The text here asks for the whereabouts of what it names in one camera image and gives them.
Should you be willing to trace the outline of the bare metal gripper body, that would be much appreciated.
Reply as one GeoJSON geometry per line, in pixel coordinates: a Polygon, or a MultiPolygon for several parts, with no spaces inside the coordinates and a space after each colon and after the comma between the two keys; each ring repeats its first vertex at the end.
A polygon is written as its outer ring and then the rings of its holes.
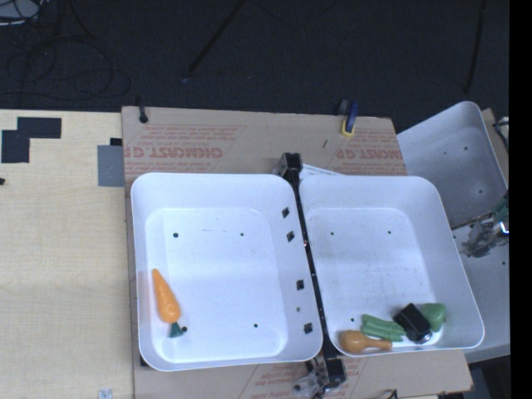
{"type": "Polygon", "coordinates": [[[469,253],[489,253],[493,248],[509,242],[510,233],[501,221],[476,220],[468,235],[469,253]]]}

